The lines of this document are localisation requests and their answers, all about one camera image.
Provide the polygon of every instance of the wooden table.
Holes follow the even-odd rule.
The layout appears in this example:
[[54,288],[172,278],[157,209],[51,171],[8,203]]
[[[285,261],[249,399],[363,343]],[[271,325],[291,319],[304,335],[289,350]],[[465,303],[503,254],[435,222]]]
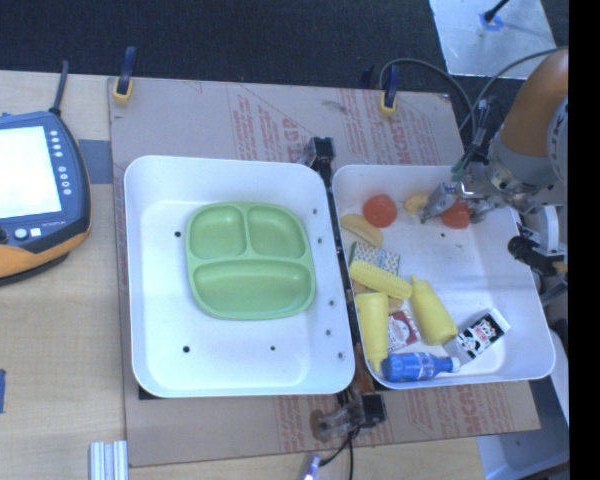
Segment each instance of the wooden table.
[[[59,73],[0,71],[0,115],[47,110]],[[107,77],[71,75],[62,118],[109,141]],[[93,229],[59,266],[0,287],[0,479],[87,479],[89,444],[125,439],[113,191],[92,186]],[[306,454],[134,468],[130,479],[294,480]],[[355,449],[354,478],[483,477],[474,438]],[[347,478],[343,452],[320,480]]]

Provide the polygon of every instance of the metal sheet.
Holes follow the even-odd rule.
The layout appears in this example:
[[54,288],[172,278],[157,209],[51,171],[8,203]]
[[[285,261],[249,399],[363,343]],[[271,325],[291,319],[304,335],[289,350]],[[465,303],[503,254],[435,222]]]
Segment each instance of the metal sheet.
[[[487,24],[484,13],[500,1],[429,0],[449,74],[495,76],[512,62],[556,47],[540,0],[509,0]],[[501,78],[526,80],[543,58]]]

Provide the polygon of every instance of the device button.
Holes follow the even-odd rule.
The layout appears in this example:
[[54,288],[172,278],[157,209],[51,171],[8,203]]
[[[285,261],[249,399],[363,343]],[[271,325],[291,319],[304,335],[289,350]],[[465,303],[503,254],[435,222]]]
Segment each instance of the device button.
[[13,232],[13,236],[17,240],[25,240],[29,236],[29,232],[25,228],[18,228]]

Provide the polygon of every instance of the green bowl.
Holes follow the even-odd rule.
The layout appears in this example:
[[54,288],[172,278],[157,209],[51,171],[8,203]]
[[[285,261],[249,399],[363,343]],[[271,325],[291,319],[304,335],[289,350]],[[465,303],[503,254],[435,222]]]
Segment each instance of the green bowl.
[[315,272],[300,220],[269,203],[214,203],[187,222],[189,285],[208,314],[231,320],[295,315],[311,304]]

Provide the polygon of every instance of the blue bottle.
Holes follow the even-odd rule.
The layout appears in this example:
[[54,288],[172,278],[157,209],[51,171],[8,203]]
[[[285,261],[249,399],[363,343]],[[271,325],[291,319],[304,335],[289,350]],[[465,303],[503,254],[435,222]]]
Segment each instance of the blue bottle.
[[431,379],[440,372],[457,372],[460,361],[457,357],[437,357],[428,352],[392,353],[382,361],[381,367],[389,382],[410,382]]

